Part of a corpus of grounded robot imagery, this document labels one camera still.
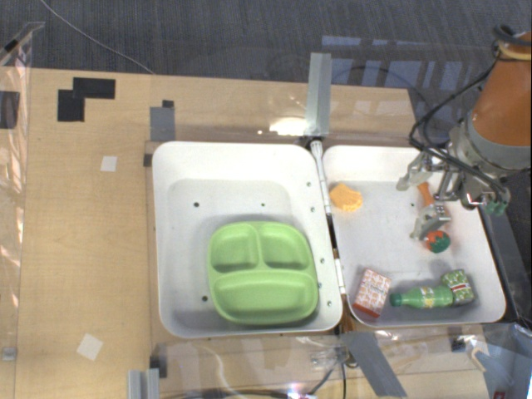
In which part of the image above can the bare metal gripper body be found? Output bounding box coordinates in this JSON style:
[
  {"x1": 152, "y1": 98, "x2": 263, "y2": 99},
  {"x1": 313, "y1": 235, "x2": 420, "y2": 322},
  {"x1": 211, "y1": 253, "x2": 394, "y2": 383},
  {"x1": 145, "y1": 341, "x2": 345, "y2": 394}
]
[{"x1": 423, "y1": 125, "x2": 510, "y2": 210}]

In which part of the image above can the red tomato with green leaves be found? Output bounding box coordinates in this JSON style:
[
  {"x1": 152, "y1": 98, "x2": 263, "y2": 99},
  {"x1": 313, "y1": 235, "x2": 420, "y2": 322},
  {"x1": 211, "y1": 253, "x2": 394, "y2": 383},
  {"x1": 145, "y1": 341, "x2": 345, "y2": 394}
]
[{"x1": 423, "y1": 229, "x2": 452, "y2": 254}]

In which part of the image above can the orange carrot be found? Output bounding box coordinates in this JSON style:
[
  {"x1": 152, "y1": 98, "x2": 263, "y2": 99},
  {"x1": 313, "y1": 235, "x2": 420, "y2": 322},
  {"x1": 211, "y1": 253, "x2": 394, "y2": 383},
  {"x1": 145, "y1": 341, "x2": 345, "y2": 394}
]
[{"x1": 416, "y1": 181, "x2": 436, "y2": 209}]

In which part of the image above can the white plastic tray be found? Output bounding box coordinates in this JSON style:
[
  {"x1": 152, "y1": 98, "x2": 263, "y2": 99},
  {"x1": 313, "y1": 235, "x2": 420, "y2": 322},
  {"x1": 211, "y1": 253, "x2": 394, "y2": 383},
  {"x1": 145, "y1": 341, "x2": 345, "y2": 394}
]
[
  {"x1": 151, "y1": 140, "x2": 344, "y2": 340},
  {"x1": 322, "y1": 145, "x2": 508, "y2": 329}
]

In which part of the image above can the green can with red band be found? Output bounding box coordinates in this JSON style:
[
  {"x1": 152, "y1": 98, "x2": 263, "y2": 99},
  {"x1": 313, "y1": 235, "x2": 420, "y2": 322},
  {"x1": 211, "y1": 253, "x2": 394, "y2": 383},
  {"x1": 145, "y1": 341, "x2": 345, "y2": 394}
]
[{"x1": 441, "y1": 268, "x2": 476, "y2": 307}]

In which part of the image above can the green plastic bottle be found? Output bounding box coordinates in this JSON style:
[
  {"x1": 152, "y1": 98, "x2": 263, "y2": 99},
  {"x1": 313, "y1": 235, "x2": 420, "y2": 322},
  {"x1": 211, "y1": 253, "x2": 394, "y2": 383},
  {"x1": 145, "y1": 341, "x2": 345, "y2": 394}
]
[{"x1": 388, "y1": 284, "x2": 456, "y2": 310}]

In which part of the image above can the thin black and white rod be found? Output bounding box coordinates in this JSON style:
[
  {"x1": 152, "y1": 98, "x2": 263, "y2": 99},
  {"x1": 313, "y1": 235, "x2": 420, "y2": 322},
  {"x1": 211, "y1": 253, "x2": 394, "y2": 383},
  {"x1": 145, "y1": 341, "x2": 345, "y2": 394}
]
[{"x1": 309, "y1": 139, "x2": 346, "y2": 295}]

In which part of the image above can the orange and white carton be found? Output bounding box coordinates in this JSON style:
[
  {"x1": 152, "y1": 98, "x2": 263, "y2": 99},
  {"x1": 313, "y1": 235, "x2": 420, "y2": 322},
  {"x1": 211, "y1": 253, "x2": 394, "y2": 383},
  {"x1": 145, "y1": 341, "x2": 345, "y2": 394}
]
[{"x1": 353, "y1": 268, "x2": 392, "y2": 319}]

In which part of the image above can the green divided plate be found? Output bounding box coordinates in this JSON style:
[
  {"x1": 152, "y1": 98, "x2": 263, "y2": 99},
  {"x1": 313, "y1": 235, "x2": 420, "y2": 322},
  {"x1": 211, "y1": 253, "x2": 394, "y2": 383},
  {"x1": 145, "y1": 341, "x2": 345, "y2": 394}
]
[{"x1": 206, "y1": 221, "x2": 320, "y2": 327}]

